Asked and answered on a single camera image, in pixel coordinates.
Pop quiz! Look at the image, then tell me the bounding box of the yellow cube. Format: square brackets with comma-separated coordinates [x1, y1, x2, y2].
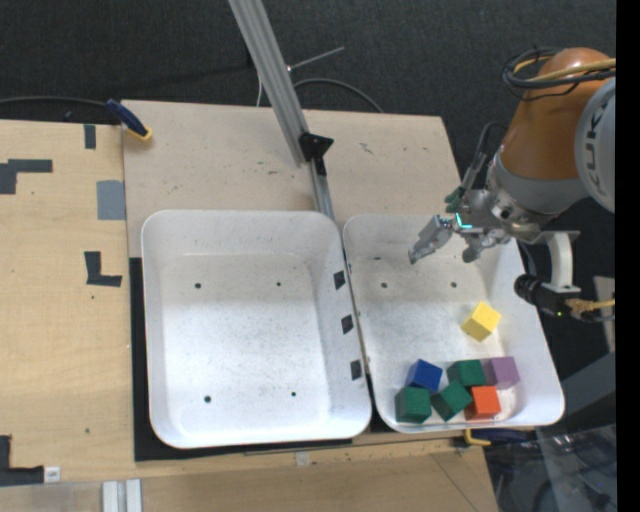
[460, 300, 503, 343]

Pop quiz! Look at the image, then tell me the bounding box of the pale wood board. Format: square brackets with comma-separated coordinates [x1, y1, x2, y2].
[121, 98, 501, 479]

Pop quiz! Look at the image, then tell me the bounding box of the white plastic tray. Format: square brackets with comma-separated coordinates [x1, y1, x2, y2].
[140, 208, 374, 450]
[341, 213, 567, 435]

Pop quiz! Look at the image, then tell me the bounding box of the blue cube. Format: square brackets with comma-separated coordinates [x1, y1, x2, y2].
[403, 358, 445, 394]

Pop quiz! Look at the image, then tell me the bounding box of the green cube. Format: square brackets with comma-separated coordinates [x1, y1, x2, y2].
[430, 380, 474, 423]
[393, 385, 433, 425]
[445, 359, 488, 388]

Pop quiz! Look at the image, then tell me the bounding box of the black cylinder on white bracket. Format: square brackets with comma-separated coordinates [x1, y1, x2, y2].
[513, 230, 584, 319]

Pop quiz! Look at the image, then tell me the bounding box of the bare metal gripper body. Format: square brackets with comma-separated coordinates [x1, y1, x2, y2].
[451, 187, 545, 246]

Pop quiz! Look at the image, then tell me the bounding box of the orange cube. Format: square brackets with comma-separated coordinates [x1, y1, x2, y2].
[464, 384, 503, 421]

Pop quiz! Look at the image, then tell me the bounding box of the purple cube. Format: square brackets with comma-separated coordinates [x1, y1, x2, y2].
[483, 355, 522, 391]

